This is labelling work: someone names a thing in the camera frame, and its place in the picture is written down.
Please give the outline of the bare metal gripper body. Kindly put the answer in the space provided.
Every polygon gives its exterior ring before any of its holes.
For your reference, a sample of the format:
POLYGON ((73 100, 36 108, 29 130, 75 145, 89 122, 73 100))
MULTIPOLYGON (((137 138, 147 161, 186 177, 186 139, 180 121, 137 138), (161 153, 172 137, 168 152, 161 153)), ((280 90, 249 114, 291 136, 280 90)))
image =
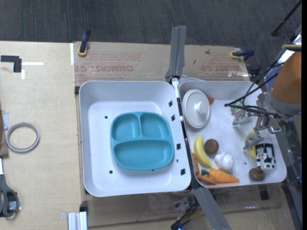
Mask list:
POLYGON ((273 106, 268 92, 259 94, 256 103, 260 114, 258 114, 255 131, 267 129, 271 134, 291 133, 290 116, 283 114, 273 106))

